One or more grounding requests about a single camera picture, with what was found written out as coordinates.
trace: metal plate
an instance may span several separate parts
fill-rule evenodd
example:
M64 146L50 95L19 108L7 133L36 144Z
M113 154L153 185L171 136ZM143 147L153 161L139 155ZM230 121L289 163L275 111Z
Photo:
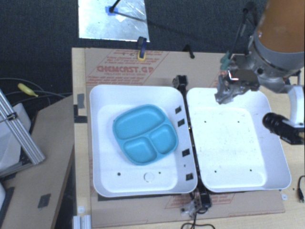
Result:
M79 37L136 42L140 36L149 41L144 0L121 0L118 12L107 7L116 0L78 0Z

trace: cardboard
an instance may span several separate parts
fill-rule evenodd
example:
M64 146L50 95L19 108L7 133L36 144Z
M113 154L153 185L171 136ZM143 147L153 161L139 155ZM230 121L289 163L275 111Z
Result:
M173 78L177 75L187 75L187 89L216 87L218 75L222 73L219 71L219 61L222 54L195 53L195 58L191 59L187 52L148 51L144 62L138 61L136 54L135 50L85 49L84 61L78 63L77 72L80 71L84 76L84 79L81 80L86 81L85 92L81 92L79 85L74 86L74 90L77 95L85 95L85 108L88 117L91 208L87 209L91 213L92 228L190 219L188 215L183 215L180 211L181 206L191 201L188 194L106 199L98 196L92 185L91 123L88 96L95 85L171 86ZM212 207L206 214L198 216L199 219L262 215L285 211L278 190L214 194L211 198Z

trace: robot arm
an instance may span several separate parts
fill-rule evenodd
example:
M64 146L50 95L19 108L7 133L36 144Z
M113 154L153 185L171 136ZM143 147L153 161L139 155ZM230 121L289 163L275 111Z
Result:
M245 15L256 14L255 6L249 4L252 5L248 3L243 11L236 38L244 30ZM275 93L289 94L290 119L267 114L263 123L291 144L304 143L304 87L289 83L289 77L299 75L304 67L304 14L305 0L268 0L246 54L231 58L231 51L222 59L222 69L227 74L219 76L215 94L220 104L229 103L248 90L257 91L260 85Z

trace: blue plate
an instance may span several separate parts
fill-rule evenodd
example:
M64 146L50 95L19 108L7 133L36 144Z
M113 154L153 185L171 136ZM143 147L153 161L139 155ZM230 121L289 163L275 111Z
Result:
M152 104L118 116L113 122L113 133L127 158L137 165L155 162L178 146L172 123L159 107Z

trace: circular mark on bin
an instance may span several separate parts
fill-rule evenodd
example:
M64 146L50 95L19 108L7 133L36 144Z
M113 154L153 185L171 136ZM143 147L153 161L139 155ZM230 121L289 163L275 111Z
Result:
M152 182L154 180L154 175L151 172L147 172L144 174L144 180L146 182Z

